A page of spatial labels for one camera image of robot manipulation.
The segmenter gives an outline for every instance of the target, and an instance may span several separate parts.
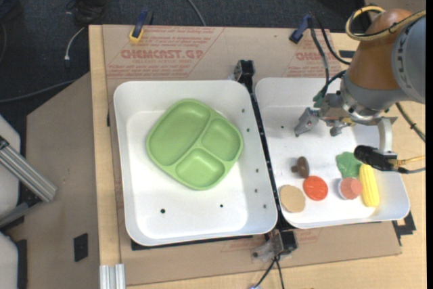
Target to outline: shoe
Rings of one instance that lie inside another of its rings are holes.
[[[23,12],[23,8],[21,2],[17,0],[14,6],[8,12],[6,12],[6,14],[0,17],[0,22],[1,23],[11,22],[12,20],[15,20],[15,18],[17,18],[20,14],[22,14],[22,12]]]
[[[100,24],[106,15],[108,0],[72,0],[70,9],[74,13],[74,21],[79,26]]]

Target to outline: beige round toy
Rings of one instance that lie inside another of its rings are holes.
[[[302,212],[305,208],[304,192],[293,185],[284,185],[279,192],[279,198],[289,212]]]

